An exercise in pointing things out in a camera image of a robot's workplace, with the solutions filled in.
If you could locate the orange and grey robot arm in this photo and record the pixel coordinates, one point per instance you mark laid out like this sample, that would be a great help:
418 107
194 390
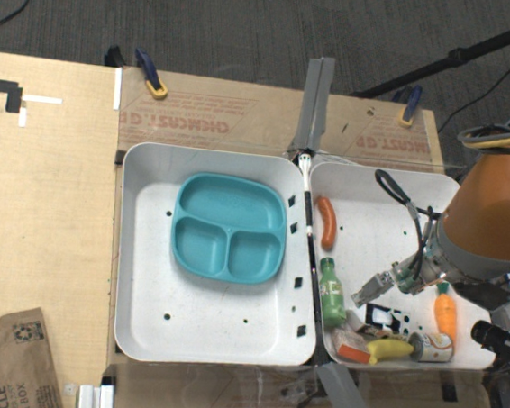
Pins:
494 210

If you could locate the black and white packet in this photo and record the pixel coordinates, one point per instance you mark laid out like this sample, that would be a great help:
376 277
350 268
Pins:
383 318

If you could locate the white plastic tray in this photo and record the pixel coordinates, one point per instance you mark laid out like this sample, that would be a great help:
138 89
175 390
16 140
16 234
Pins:
207 311
371 220

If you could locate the black stand pole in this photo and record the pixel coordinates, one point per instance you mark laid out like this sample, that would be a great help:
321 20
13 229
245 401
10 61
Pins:
461 52

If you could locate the green bottle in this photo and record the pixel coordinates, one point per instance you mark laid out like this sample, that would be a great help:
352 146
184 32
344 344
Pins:
332 297

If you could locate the orange sausage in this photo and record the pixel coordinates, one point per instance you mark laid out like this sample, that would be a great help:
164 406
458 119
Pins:
328 224

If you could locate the brown cardboard board red print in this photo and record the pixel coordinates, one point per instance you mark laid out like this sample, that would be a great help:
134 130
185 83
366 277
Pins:
227 119

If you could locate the white and orange carton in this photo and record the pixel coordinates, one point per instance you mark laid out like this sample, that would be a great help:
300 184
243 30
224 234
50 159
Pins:
351 344

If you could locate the orange carrot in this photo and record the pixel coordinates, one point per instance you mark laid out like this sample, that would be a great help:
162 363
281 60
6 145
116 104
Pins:
446 314

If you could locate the yellow banana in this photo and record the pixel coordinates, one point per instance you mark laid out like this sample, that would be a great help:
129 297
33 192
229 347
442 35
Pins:
391 349

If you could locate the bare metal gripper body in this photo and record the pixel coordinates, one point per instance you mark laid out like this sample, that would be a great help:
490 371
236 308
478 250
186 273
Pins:
432 262

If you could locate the white and orange can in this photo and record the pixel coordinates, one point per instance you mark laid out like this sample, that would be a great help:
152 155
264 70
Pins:
434 349

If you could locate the black cylinder on white bracket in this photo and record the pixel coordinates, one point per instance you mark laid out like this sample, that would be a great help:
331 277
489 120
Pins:
492 334

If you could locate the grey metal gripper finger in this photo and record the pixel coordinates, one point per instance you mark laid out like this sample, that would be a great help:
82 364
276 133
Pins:
372 283
377 295

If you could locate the blue divided plate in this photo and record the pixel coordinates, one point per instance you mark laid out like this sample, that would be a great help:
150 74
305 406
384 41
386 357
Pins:
228 245

